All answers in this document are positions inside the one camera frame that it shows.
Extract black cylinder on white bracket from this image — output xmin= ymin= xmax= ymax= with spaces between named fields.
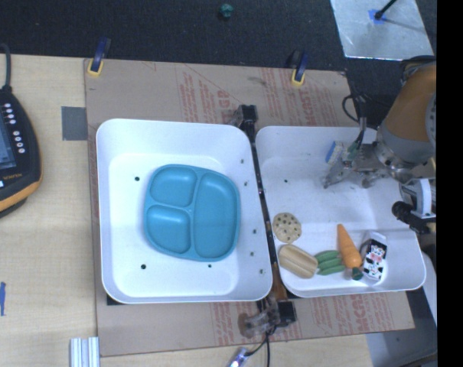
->
xmin=391 ymin=177 xmax=437 ymax=233

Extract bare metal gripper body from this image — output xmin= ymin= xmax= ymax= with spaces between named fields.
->
xmin=343 ymin=142 xmax=415 ymax=184

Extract brown cardboard board red print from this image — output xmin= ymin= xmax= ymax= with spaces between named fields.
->
xmin=83 ymin=58 xmax=416 ymax=357

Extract black block with thin wires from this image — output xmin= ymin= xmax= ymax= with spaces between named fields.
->
xmin=238 ymin=298 xmax=298 ymax=338
xmin=228 ymin=104 xmax=259 ymax=130

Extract green toy bean pods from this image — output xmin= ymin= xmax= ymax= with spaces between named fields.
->
xmin=314 ymin=249 xmax=347 ymax=277

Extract beige chocolate chip biscuit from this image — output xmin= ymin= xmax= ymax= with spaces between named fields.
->
xmin=272 ymin=212 xmax=303 ymax=244

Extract thin black and white rod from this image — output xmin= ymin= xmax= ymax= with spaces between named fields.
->
xmin=247 ymin=126 xmax=286 ymax=302

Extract white carton with cow print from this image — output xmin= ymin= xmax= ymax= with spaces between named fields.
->
xmin=361 ymin=232 xmax=389 ymax=282

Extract tan toy bread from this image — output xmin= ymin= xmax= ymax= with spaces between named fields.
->
xmin=277 ymin=243 xmax=319 ymax=280

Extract blue divided plate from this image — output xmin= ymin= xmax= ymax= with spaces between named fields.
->
xmin=142 ymin=163 xmax=242 ymax=263

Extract white plastic tray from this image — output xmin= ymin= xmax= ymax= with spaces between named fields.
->
xmin=254 ymin=125 xmax=428 ymax=299
xmin=95 ymin=118 xmax=274 ymax=305

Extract blue and white small carton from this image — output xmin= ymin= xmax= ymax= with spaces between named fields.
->
xmin=325 ymin=140 xmax=349 ymax=166

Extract orange carrot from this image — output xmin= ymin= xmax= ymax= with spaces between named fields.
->
xmin=336 ymin=223 xmax=365 ymax=281

